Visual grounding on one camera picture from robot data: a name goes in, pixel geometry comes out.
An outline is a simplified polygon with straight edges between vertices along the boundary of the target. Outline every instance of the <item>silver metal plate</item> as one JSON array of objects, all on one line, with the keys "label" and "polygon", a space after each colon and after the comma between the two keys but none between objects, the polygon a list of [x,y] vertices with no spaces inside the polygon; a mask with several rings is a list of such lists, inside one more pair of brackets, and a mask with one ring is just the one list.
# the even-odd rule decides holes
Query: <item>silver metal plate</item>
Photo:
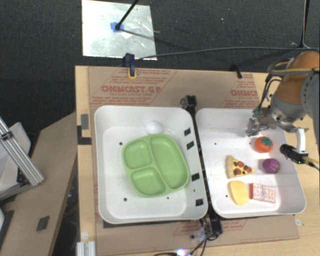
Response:
[{"label": "silver metal plate", "polygon": [[130,6],[124,3],[82,0],[84,56],[123,58],[126,53],[130,53],[138,59],[156,54],[149,6],[136,5],[123,22],[123,29],[112,29],[111,23],[118,23]]}]

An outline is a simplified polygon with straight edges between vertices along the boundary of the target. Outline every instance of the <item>toy tomato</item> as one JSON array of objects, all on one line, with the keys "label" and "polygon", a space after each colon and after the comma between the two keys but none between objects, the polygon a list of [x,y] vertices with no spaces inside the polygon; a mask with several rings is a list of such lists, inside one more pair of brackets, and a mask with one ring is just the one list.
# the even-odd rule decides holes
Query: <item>toy tomato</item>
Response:
[{"label": "toy tomato", "polygon": [[273,147],[271,139],[265,136],[257,138],[255,140],[254,146],[255,149],[260,153],[269,152]]}]

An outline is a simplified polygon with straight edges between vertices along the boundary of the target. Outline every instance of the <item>toy pizza slice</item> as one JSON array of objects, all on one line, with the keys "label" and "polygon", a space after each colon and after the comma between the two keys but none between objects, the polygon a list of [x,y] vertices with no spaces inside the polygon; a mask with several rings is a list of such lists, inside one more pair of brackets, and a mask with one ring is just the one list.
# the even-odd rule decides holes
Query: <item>toy pizza slice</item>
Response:
[{"label": "toy pizza slice", "polygon": [[228,155],[226,157],[226,175],[228,179],[252,174],[255,172],[255,169],[235,159],[232,155]]}]

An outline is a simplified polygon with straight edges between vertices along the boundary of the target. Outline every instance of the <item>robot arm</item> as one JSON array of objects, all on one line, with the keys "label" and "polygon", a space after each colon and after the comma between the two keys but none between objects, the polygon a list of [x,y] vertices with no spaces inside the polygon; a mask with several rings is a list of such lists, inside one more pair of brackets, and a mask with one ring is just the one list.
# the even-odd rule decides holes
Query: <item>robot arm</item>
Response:
[{"label": "robot arm", "polygon": [[[299,135],[300,128],[293,123],[308,114],[313,119],[313,126],[319,151],[319,53],[306,51],[296,58],[273,64],[268,68],[265,90],[260,105],[253,111],[246,134],[257,135],[266,129],[280,127],[288,133]],[[277,70],[277,67],[287,65],[286,69]],[[262,107],[262,102],[268,94],[273,76],[282,77],[277,90],[272,96],[268,107]],[[281,147],[281,152],[288,157],[289,149]]]}]

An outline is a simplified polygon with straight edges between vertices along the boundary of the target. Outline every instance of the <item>white egg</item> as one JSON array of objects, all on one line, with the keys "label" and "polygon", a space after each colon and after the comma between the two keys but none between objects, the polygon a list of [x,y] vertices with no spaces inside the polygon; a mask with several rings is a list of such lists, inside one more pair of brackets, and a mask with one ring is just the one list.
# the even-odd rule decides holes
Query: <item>white egg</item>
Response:
[{"label": "white egg", "polygon": [[164,131],[164,128],[157,121],[151,121],[146,124],[145,131],[147,134],[159,134]]}]

